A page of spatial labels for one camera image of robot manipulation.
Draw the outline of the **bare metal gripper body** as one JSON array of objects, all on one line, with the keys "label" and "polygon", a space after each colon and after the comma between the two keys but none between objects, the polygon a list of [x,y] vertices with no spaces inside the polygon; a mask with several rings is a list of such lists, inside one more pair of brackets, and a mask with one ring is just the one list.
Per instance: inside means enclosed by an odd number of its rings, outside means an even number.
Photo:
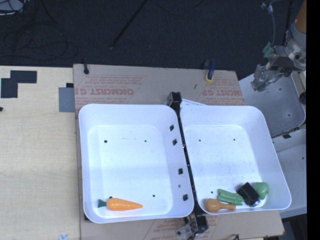
[{"label": "bare metal gripper body", "polygon": [[306,70],[306,51],[299,46],[275,45],[269,55],[270,69],[288,77],[293,72]]}]

